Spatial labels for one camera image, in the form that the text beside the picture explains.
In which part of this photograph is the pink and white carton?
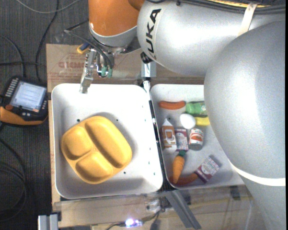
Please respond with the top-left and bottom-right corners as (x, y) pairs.
(174, 128), (189, 152)

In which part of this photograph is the orange toy carrot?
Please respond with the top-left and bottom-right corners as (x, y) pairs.
(172, 149), (186, 184)

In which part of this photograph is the white egg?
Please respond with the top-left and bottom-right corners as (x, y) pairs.
(179, 113), (196, 130)

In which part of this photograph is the orange and white carton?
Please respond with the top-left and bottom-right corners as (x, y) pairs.
(161, 118), (177, 150)

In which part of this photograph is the yellow divided plate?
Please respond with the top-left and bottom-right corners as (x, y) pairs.
(60, 115), (133, 185)

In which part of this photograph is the orange-red toy sausage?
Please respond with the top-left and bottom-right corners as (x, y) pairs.
(169, 172), (199, 186)

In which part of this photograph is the maroon and white carton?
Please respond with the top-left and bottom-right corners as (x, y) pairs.
(194, 155), (222, 184)

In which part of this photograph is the yellow rounded toy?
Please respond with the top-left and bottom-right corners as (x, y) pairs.
(195, 116), (211, 127)

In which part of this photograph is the white plastic tray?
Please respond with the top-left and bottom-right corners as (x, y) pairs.
(150, 83), (245, 190)
(51, 82), (164, 200)

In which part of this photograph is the red toy sausage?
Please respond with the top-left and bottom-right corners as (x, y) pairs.
(158, 100), (187, 110)

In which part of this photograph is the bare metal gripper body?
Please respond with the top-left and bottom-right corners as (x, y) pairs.
(84, 44), (133, 78)

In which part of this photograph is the black cylinder on white bracket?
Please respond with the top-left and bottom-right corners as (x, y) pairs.
(140, 51), (157, 79)

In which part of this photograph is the red and white can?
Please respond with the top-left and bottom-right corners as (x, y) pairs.
(188, 127), (204, 151)

